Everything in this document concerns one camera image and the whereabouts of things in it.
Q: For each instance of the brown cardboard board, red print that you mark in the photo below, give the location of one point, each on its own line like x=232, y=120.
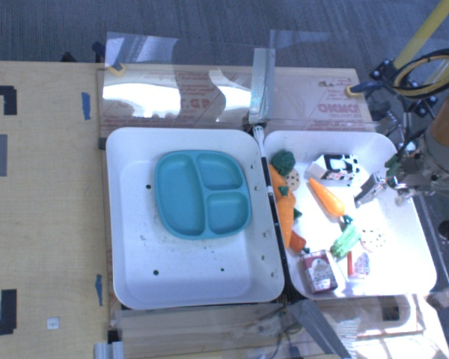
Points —
x=307, y=99

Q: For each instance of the brown chocolate chip biscuit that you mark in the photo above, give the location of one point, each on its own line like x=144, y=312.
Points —
x=293, y=180
x=374, y=239

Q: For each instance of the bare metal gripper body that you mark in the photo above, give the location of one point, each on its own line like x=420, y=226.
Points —
x=409, y=180

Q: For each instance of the black and white milk carton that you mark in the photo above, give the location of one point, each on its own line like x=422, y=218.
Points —
x=338, y=167

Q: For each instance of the red can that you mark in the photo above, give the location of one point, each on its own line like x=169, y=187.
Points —
x=319, y=272

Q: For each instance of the white plastic tray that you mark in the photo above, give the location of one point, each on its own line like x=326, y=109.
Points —
x=194, y=267
x=396, y=253

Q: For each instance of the green asparagus bunch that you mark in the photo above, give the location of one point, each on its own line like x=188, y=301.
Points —
x=345, y=241

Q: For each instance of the thin black and white rod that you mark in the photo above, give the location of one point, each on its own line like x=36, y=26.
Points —
x=271, y=194

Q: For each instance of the red and white packet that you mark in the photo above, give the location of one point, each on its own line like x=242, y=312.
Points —
x=359, y=264

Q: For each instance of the green broccoli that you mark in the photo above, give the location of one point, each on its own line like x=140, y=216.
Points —
x=283, y=162

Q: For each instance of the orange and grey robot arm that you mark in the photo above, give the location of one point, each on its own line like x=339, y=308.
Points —
x=442, y=125

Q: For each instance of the blue divided plate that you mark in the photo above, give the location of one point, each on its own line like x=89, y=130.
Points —
x=179, y=196

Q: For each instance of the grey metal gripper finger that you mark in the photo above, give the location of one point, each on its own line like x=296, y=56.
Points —
x=370, y=190

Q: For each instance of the small orange carrot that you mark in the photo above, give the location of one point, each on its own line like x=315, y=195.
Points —
x=297, y=241

